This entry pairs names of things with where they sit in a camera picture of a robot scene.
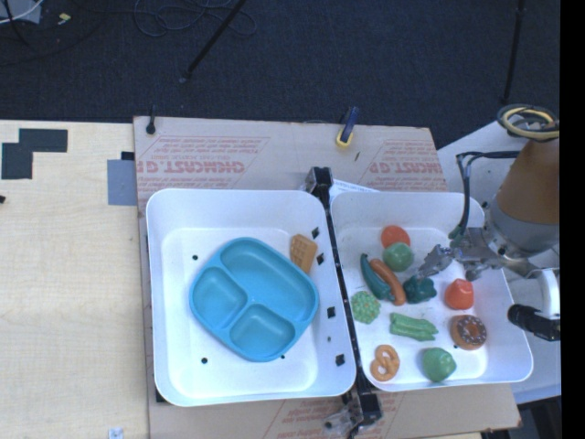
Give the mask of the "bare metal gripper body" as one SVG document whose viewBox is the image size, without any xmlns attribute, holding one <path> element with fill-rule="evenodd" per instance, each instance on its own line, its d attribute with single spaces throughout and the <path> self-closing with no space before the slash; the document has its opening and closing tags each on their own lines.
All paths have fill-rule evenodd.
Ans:
<svg viewBox="0 0 585 439">
<path fill-rule="evenodd" d="M 457 227 L 449 234 L 453 258 L 463 265 L 465 278 L 478 280 L 483 271 L 507 269 L 524 278 L 536 276 L 537 267 L 529 260 L 531 253 L 505 238 L 499 230 L 483 226 Z"/>
</svg>

